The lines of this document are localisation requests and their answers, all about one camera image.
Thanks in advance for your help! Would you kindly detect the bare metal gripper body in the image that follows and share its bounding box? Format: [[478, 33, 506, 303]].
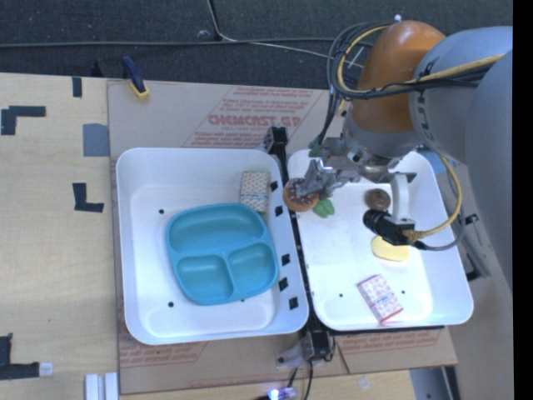
[[318, 137, 403, 185]]

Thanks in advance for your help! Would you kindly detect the brown doughnut with sprinkles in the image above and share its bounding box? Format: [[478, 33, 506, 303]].
[[282, 177, 321, 213]]

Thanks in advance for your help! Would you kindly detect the green broccoli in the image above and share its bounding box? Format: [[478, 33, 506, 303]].
[[311, 197, 336, 218]]

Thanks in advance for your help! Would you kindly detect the brown biscuit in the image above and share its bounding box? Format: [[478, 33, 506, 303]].
[[365, 187, 392, 211]]

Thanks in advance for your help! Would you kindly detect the beige patterned carton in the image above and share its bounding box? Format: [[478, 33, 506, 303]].
[[239, 170, 272, 213]]

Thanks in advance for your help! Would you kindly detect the thin black rod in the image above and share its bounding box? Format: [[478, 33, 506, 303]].
[[281, 152, 319, 335]]

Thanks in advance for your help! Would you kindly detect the white plastic tray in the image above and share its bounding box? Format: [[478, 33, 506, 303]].
[[286, 147, 475, 332], [115, 147, 310, 346]]

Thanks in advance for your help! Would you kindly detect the pale yellow flat slice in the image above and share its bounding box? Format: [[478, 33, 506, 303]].
[[371, 235, 411, 263]]

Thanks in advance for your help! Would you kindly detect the blue divided plate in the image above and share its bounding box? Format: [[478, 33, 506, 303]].
[[165, 202, 280, 307]]

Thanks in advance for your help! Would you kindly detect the pink patterned carton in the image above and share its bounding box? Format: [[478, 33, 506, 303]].
[[356, 273, 405, 324]]

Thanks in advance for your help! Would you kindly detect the brown cardboard board red print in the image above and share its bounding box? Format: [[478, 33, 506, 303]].
[[107, 79, 459, 395]]

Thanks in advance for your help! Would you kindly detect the black block with thin wires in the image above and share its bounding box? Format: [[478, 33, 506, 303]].
[[306, 330, 336, 362], [265, 126, 290, 157]]

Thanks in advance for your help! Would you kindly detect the black cylinder on white bracket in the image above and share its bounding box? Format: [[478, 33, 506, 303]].
[[361, 172, 417, 248]]

